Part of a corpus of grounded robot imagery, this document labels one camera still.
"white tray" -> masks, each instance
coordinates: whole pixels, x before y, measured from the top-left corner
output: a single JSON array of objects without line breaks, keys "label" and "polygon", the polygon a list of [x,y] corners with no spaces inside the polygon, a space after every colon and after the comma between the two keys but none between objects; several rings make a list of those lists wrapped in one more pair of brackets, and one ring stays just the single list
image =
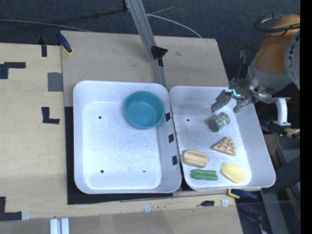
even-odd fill
[{"label": "white tray", "polygon": [[[205,153],[208,162],[203,169],[216,170],[218,175],[216,181],[194,179],[190,172],[196,167],[182,162],[186,183],[196,191],[270,187],[275,182],[275,171],[254,105],[250,104],[241,112],[234,113],[236,101],[232,98],[226,106],[212,113],[211,105],[223,89],[228,90],[226,87],[176,86],[169,91],[181,160],[183,161],[183,152],[187,149]],[[231,122],[218,132],[212,132],[207,119],[221,112],[227,113]],[[233,139],[237,147],[236,156],[211,149],[227,136]],[[241,183],[234,183],[221,174],[220,167],[226,162],[243,169],[244,179]]]},{"label": "white tray", "polygon": [[[165,107],[155,128],[138,130],[123,113],[135,91],[158,96]],[[74,96],[74,178],[87,194],[171,193],[181,184],[169,94],[155,83],[82,81]]]}]

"green light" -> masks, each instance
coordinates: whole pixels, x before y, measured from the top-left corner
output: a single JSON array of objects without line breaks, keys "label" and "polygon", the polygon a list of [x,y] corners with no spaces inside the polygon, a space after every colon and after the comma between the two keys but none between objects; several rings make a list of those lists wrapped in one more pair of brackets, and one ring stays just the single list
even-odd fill
[{"label": "green light", "polygon": [[235,89],[233,89],[233,94],[234,94],[235,96],[241,96],[241,94],[237,94],[237,93],[236,93]]}]

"black mat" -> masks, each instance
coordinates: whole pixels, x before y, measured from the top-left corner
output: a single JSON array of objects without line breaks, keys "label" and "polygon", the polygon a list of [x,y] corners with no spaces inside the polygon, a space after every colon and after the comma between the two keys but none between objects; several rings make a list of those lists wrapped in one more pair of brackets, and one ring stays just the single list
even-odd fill
[{"label": "black mat", "polygon": [[73,107],[65,107],[66,166],[67,166],[67,204],[94,204],[109,201],[143,198],[172,197],[172,193],[161,194],[85,194],[74,181],[74,112]]}]

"yellow and blue clamp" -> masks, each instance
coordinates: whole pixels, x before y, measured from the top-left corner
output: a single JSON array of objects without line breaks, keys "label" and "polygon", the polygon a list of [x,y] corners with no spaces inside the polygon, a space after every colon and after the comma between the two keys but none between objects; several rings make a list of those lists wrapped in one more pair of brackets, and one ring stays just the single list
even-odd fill
[{"label": "yellow and blue clamp", "polygon": [[61,33],[57,33],[57,38],[60,41],[61,45],[62,45],[62,50],[64,50],[64,52],[69,55],[72,56],[74,54],[74,49],[69,45],[68,41],[66,40],[66,38],[61,34]]}]

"teal bowl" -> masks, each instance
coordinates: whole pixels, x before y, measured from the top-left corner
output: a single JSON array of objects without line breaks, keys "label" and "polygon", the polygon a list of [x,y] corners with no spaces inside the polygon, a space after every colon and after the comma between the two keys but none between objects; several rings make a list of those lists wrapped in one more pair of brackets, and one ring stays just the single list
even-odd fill
[{"label": "teal bowl", "polygon": [[165,115],[162,101],[146,91],[130,94],[123,104],[123,111],[130,125],[137,129],[156,127]]}]

